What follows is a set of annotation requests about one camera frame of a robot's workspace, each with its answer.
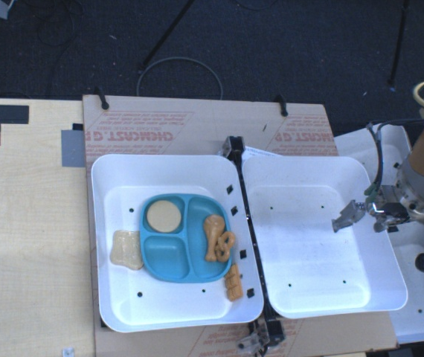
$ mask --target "blue plate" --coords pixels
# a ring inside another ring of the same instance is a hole
[[[160,233],[150,227],[146,213],[157,201],[172,202],[181,212],[179,226],[170,233]],[[144,265],[156,278],[177,283],[204,283],[223,277],[231,266],[227,262],[208,262],[207,237],[202,227],[211,214],[225,220],[225,230],[230,230],[223,207],[214,199],[196,194],[163,194],[147,200],[141,211],[140,243]]]

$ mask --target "light wood surface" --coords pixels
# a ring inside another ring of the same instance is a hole
[[[82,103],[0,104],[30,106],[28,125],[1,125],[0,356],[94,356],[86,169],[61,158]]]

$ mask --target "white container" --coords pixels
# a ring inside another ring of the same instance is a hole
[[[360,163],[329,156],[256,156],[244,163],[243,174],[270,303],[279,314],[304,318],[405,304],[407,291],[387,232],[375,233],[366,217],[336,234],[332,228],[331,219],[351,199],[364,201],[370,182]],[[100,313],[108,327],[135,332],[247,323],[260,316],[260,278],[239,177],[229,160],[105,155],[94,163],[91,177]],[[224,207],[237,236],[232,262],[242,274],[242,299],[229,301],[224,279],[171,283],[145,268],[133,271],[111,263],[114,232],[139,230],[144,203],[168,193],[208,196]],[[241,251],[247,257],[241,258]]]
[[[334,233],[331,220],[370,181],[353,158],[254,157],[243,175],[272,307],[286,318],[403,307],[407,289],[388,233],[366,215]]]
[[[91,178],[100,314],[108,327],[134,332],[246,323],[260,316],[260,278],[237,170],[229,160],[215,155],[105,155],[93,164]],[[138,231],[144,203],[168,193],[208,196],[224,207],[237,238],[232,262],[242,274],[242,299],[229,301],[222,278],[209,283],[171,283],[155,279],[144,267],[133,271],[111,263],[114,232]],[[247,257],[241,259],[244,250]],[[248,297],[251,289],[254,295]]]

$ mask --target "toy chicken drumstick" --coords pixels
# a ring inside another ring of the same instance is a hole
[[[205,260],[208,262],[215,262],[217,261],[217,256],[215,255],[215,246],[217,244],[217,240],[224,232],[225,220],[218,214],[211,214],[205,219],[203,227],[208,242]]]

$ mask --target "black post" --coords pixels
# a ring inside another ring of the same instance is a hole
[[[159,50],[159,48],[164,44],[167,37],[173,32],[176,25],[181,21],[182,17],[186,12],[189,10],[189,8],[192,6],[192,4],[195,2],[195,0],[188,0],[185,6],[182,8],[181,12],[179,12],[179,15],[174,19],[173,23],[168,27],[168,29],[164,32],[161,39],[158,41],[158,43],[155,45],[155,47],[150,51],[150,53],[147,55],[147,57],[144,59],[144,61],[139,65],[138,73],[141,74],[144,69],[146,68],[147,64],[150,62],[150,60],[154,57],[155,53]]]
[[[400,48],[402,47],[402,39],[404,37],[405,19],[407,18],[408,3],[409,3],[409,0],[404,0],[404,5],[402,6],[402,17],[400,19],[399,36],[397,37],[397,46],[396,46],[396,52],[394,54],[394,63],[392,65],[391,77],[388,80],[388,84],[391,86],[392,89],[395,87],[397,65],[399,63]]]

